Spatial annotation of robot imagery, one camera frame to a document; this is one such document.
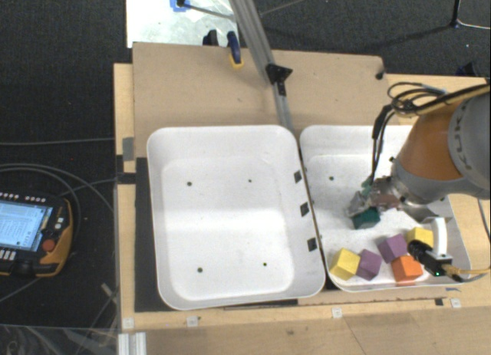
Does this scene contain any orange cube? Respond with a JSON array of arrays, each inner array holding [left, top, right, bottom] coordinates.
[[390, 255, 424, 284]]

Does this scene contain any yellow cube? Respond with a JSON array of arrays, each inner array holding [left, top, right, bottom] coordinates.
[[328, 247, 362, 282], [405, 226, 435, 249]]

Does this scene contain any purple cube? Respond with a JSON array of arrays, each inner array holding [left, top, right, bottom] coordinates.
[[357, 248, 384, 282], [377, 233, 410, 265]]

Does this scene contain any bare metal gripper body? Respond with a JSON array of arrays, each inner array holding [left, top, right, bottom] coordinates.
[[367, 176, 404, 212]]

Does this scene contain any green cube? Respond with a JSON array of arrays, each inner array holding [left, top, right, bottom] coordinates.
[[351, 207, 381, 231]]

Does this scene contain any brown cardboard board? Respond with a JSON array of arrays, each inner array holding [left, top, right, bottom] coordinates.
[[131, 41, 448, 313]]

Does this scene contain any black cylinder on white bracket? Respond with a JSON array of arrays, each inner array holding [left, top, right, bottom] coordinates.
[[407, 215, 454, 278]]

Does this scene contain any white plastic tray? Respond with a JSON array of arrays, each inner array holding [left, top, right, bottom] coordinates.
[[146, 124, 328, 311], [298, 124, 473, 294]]

